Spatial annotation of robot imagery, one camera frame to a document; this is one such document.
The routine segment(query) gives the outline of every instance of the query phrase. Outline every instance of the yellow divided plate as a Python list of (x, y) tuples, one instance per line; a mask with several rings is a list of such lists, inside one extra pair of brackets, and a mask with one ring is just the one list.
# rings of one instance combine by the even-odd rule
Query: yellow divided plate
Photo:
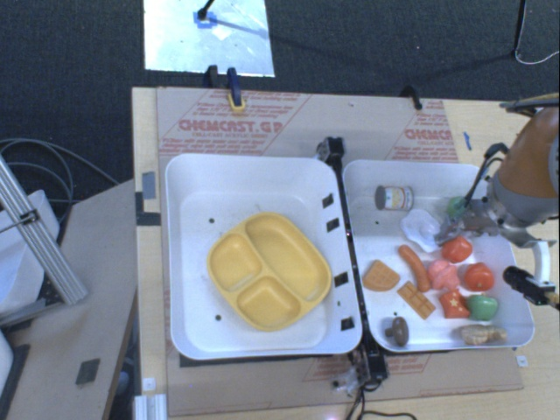
[(259, 213), (210, 249), (208, 274), (239, 315), (266, 332), (301, 319), (331, 289), (325, 258), (286, 217)]

